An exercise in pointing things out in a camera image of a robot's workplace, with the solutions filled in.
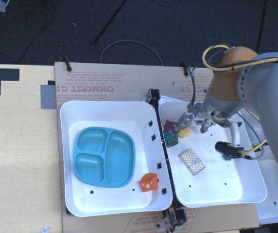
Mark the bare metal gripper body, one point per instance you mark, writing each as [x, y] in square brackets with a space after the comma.
[203, 113]

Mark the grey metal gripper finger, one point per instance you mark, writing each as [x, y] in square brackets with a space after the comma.
[205, 126]
[184, 121]

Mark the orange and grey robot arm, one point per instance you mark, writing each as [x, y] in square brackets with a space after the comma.
[226, 81]

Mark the yellow biscuit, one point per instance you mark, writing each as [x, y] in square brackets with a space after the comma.
[185, 133]

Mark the purple grapes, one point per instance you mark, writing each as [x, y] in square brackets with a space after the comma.
[169, 125]

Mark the green broccoli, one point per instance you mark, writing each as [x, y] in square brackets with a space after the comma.
[171, 139]

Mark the white paper sheet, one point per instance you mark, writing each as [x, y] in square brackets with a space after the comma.
[171, 99]

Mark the thin black rod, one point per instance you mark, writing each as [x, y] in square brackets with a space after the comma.
[166, 152]

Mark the white patterned carton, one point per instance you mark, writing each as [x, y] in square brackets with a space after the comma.
[192, 161]

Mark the small green object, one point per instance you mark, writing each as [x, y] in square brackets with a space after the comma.
[227, 157]

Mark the white plastic tray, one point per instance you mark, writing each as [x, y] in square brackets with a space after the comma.
[119, 203]
[214, 188]

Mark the brown cardboard board red print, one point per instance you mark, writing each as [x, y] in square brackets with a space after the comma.
[129, 81]

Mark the orange carton with yellow stars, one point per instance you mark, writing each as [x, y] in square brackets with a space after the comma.
[148, 182]

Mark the blue divided plate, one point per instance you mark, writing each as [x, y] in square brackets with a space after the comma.
[119, 159]

